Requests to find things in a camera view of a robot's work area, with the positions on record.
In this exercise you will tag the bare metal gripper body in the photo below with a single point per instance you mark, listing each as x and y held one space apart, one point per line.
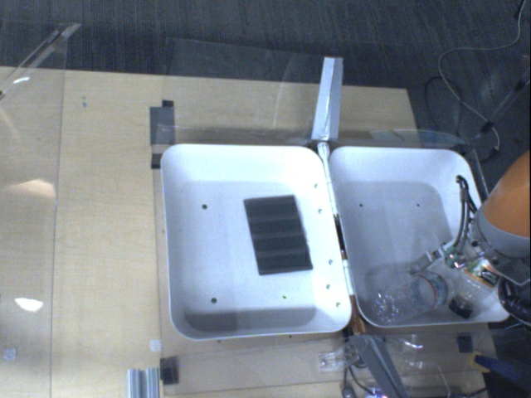
471 256

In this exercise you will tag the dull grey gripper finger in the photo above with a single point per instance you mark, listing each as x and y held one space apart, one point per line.
421 267
435 254

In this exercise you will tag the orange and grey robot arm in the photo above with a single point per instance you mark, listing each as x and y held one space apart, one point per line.
508 193

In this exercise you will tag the clear bottle with orange label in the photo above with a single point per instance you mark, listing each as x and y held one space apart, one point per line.
473 292

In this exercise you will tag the white plastic tray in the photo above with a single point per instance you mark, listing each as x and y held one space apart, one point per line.
386 230
207 243

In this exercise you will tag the black ribbed rectangular pad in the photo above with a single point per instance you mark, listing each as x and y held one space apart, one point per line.
277 234

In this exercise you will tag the black cylinder on white bracket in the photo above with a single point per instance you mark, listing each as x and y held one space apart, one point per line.
514 301

